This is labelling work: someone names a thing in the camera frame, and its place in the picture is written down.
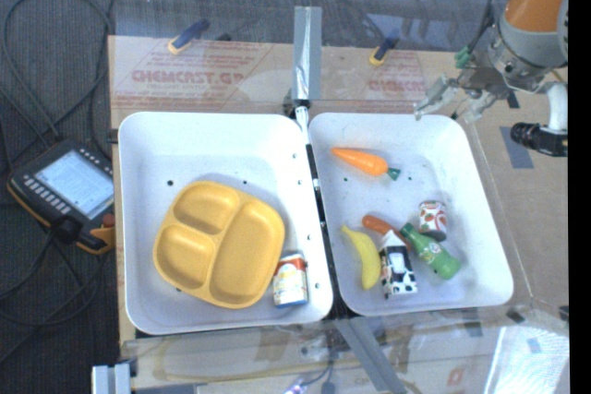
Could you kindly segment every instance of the carrot green tip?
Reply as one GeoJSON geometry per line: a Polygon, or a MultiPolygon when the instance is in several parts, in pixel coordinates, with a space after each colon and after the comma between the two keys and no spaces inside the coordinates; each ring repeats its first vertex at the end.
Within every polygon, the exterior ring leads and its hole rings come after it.
{"type": "Polygon", "coordinates": [[[396,179],[398,179],[398,176],[400,175],[400,170],[396,169],[396,168],[388,168],[388,175],[392,178],[393,181],[395,181],[396,179]]]}

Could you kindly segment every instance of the yellow plate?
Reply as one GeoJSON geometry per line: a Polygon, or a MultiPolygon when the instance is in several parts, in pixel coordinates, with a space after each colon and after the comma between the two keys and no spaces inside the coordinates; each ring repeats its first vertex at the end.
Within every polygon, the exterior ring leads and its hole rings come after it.
{"type": "Polygon", "coordinates": [[[153,259],[181,291],[238,309],[267,290],[284,237],[283,220],[269,204],[228,185],[198,181],[168,209],[153,259]]]}

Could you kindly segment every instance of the black fabric surface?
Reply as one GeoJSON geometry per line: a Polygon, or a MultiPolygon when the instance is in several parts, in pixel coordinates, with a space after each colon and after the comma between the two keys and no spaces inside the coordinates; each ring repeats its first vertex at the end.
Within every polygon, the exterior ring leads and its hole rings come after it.
{"type": "MultiPolygon", "coordinates": [[[[19,0],[0,0],[4,19],[19,0]]],[[[91,0],[106,13],[111,0],[91,0]]],[[[493,0],[498,10],[506,0],[493,0]]],[[[173,37],[199,18],[211,21],[204,38],[228,33],[247,42],[291,42],[295,6],[321,6],[323,42],[374,47],[399,28],[401,49],[458,51],[475,34],[487,0],[115,0],[112,33],[173,37]]],[[[26,0],[6,25],[6,44],[22,80],[49,117],[56,121],[105,69],[104,21],[84,0],[26,0]]],[[[0,292],[21,278],[42,247],[45,232],[5,191],[8,163],[25,163],[45,146],[13,103],[42,131],[47,124],[0,59],[0,292]]],[[[110,153],[107,81],[70,115],[56,124],[62,137],[110,153]]],[[[51,133],[43,133],[49,144],[51,133]]],[[[36,275],[0,309],[22,320],[52,313],[97,268],[97,258],[75,246],[50,246],[36,275]]],[[[75,301],[62,315],[75,310],[75,301]]],[[[88,310],[63,324],[31,331],[0,319],[0,391],[19,393],[90,392],[90,371],[118,360],[115,255],[105,262],[100,288],[88,310]]]]}

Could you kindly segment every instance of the green bottle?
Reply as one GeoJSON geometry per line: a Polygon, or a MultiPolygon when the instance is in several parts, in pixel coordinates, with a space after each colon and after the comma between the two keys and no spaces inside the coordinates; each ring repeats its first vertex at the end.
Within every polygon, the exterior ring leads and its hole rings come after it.
{"type": "Polygon", "coordinates": [[[418,257],[430,265],[440,278],[450,280],[460,270],[460,262],[437,240],[418,232],[410,223],[401,228],[400,233],[413,245],[418,257]]]}

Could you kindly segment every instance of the toy banana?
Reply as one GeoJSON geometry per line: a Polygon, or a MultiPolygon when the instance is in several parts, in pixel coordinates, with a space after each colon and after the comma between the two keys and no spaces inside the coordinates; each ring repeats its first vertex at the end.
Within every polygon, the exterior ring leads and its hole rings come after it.
{"type": "Polygon", "coordinates": [[[365,233],[351,230],[346,225],[341,227],[341,232],[351,239],[361,258],[361,287],[364,290],[371,289],[380,278],[381,266],[378,248],[365,233]]]}

